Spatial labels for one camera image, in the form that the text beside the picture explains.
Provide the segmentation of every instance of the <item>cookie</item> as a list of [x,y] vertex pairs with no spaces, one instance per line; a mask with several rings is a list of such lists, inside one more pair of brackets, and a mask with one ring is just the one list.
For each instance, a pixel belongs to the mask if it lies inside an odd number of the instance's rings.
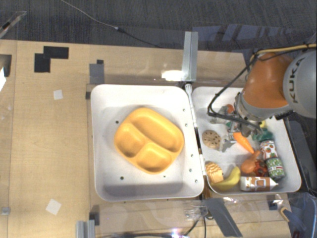
[[206,130],[203,133],[203,143],[211,149],[219,149],[221,137],[213,130]]
[[222,169],[214,162],[206,164],[206,173],[212,183],[223,181]]

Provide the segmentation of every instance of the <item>yellow plastic plate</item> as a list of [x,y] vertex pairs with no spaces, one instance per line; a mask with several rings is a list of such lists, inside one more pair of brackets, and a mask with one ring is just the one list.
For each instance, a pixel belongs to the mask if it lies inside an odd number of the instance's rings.
[[184,146],[182,131],[159,113],[139,108],[122,122],[114,136],[116,150],[148,174],[159,174]]

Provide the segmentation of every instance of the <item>white tray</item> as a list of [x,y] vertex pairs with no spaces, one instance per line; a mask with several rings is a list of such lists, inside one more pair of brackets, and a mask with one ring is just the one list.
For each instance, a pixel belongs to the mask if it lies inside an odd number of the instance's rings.
[[[199,152],[186,93],[171,86],[99,85],[91,93],[95,187],[106,201],[183,198],[204,188]],[[177,125],[185,145],[172,165],[147,174],[117,153],[113,139],[135,109],[148,107]]]
[[[198,87],[193,92],[193,103],[195,106],[200,139],[202,138],[202,134],[204,133],[204,131],[207,129],[216,131],[220,136],[224,136],[227,133],[227,127],[224,124],[211,124],[209,122],[211,120],[211,117],[207,115],[207,106],[209,105],[214,95],[220,90],[221,87]],[[228,88],[215,101],[213,109],[215,111],[218,111],[222,106],[225,106],[226,104],[233,105],[235,96],[241,90],[241,88]],[[239,184],[226,192],[218,191],[212,188],[215,192],[221,195],[252,193],[267,194],[272,192],[294,192],[300,188],[302,180],[283,120],[277,121],[275,118],[267,119],[266,124],[268,130],[273,132],[274,134],[276,151],[279,158],[283,162],[286,177],[278,181],[278,186],[275,187],[271,192],[242,192],[240,190]],[[251,137],[249,137],[248,139],[255,149],[259,149],[259,145],[255,143],[251,139]],[[203,144],[202,140],[201,147],[205,161],[212,161],[217,163],[222,168],[225,177],[230,174],[234,166],[240,167],[244,160],[251,155],[239,144],[234,144],[224,153],[208,148],[206,145]]]

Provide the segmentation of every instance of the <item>bread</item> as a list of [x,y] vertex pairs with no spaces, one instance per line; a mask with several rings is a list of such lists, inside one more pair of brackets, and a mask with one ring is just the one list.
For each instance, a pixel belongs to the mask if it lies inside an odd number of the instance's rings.
[[222,169],[216,163],[207,163],[206,172],[212,183],[223,181]]

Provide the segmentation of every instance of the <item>plastic food item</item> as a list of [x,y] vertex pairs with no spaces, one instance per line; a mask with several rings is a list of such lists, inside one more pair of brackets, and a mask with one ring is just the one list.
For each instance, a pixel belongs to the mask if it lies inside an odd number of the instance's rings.
[[241,172],[238,167],[234,167],[228,178],[221,182],[211,183],[211,186],[219,190],[228,190],[234,187],[240,180]]
[[221,137],[213,130],[206,130],[203,133],[203,143],[211,149],[219,149]]
[[263,155],[263,159],[277,158],[274,141],[266,140],[261,142],[260,149]]
[[270,191],[277,185],[270,177],[240,178],[240,189],[244,191]]
[[266,160],[269,177],[273,180],[279,180],[285,177],[283,164],[280,158],[270,158]]
[[207,163],[206,172],[212,183],[223,181],[222,169],[216,163]]
[[122,122],[114,135],[116,150],[149,174],[159,174],[176,159],[184,146],[181,130],[159,113],[139,108]]
[[242,136],[241,132],[234,132],[233,133],[233,138],[243,146],[244,149],[246,149],[248,152],[254,154],[254,150],[248,141],[248,139],[244,136]]
[[227,113],[231,114],[234,111],[234,107],[231,104],[227,104],[226,106],[228,107]]
[[265,121],[265,120],[261,121],[260,127],[261,127],[262,129],[266,128],[266,121]]
[[263,160],[257,160],[256,166],[253,169],[255,176],[257,177],[268,177],[267,166]]
[[249,174],[253,172],[254,168],[256,167],[256,160],[257,157],[260,155],[260,151],[255,151],[255,153],[247,158],[241,165],[241,171]]
[[262,133],[261,134],[254,134],[252,136],[253,140],[256,140],[258,142],[262,142],[265,140],[273,140],[273,133],[268,131],[267,128],[262,128]]

